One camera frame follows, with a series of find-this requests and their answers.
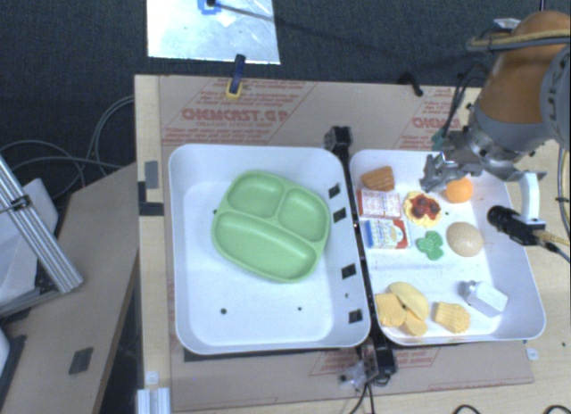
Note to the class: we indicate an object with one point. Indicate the thin black rod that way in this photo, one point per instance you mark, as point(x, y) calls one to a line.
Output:
point(362, 251)

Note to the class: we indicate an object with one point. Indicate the orange toy waffle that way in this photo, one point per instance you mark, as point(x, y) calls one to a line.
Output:
point(379, 179)

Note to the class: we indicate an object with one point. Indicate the green divided plate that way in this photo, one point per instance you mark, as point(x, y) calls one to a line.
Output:
point(267, 229)

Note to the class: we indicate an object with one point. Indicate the white plastic bottle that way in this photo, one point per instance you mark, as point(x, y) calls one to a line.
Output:
point(486, 300)

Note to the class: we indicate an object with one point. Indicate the red and white carton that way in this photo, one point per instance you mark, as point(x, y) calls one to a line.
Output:
point(379, 203)

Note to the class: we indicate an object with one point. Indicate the white plastic tray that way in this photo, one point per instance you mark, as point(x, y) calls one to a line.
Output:
point(455, 274)
point(259, 314)

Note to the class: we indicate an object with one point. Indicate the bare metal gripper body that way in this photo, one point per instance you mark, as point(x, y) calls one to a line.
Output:
point(475, 153)

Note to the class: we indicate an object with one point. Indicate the yellow toy pasta red sauce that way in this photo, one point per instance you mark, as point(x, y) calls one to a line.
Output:
point(421, 210)

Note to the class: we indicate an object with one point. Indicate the yellow ridged toy chip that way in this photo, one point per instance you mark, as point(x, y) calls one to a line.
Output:
point(452, 317)
point(389, 309)

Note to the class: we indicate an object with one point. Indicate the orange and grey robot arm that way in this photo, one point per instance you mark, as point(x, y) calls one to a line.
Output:
point(513, 86)

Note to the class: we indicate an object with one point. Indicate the green toy broccoli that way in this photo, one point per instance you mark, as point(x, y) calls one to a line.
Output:
point(430, 246)

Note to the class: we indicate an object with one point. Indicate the blue and white carton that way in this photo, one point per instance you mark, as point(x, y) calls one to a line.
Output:
point(386, 234)

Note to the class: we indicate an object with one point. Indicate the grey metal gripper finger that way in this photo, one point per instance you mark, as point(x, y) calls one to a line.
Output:
point(464, 170)
point(432, 176)

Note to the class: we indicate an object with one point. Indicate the beige toy bread roll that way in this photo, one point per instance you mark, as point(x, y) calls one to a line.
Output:
point(465, 239)

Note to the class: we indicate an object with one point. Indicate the yellow round toy slice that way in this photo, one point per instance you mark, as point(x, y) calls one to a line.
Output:
point(416, 326)

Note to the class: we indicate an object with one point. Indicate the black cylinder on white bracket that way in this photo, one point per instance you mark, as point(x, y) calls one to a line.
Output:
point(513, 222)

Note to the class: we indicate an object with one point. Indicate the brown cardboard board red print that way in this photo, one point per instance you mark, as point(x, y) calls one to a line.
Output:
point(276, 109)

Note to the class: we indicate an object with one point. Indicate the yellow toy dumpling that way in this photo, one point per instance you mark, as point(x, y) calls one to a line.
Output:
point(412, 298)

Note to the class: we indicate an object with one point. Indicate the orange toy fruit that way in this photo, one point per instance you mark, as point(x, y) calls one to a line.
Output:
point(460, 191)

